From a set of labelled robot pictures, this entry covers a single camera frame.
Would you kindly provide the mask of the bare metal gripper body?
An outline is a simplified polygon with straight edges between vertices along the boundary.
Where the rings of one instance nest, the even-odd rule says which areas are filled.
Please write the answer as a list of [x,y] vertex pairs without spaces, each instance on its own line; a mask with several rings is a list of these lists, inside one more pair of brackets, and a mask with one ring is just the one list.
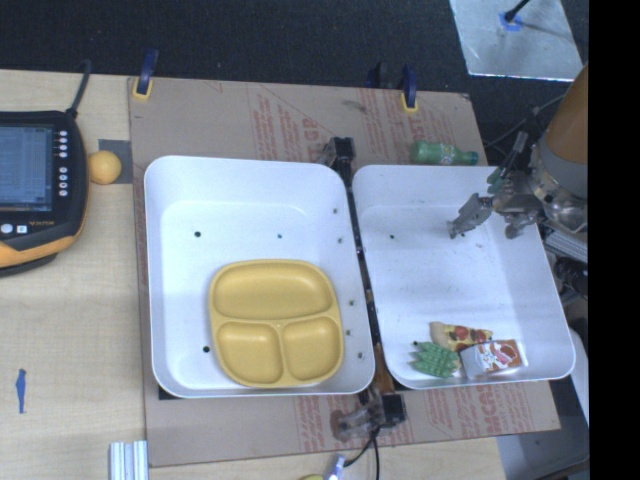
[[511,172],[493,196],[493,210],[501,216],[532,216],[566,233],[588,228],[587,202],[559,185],[548,174]]

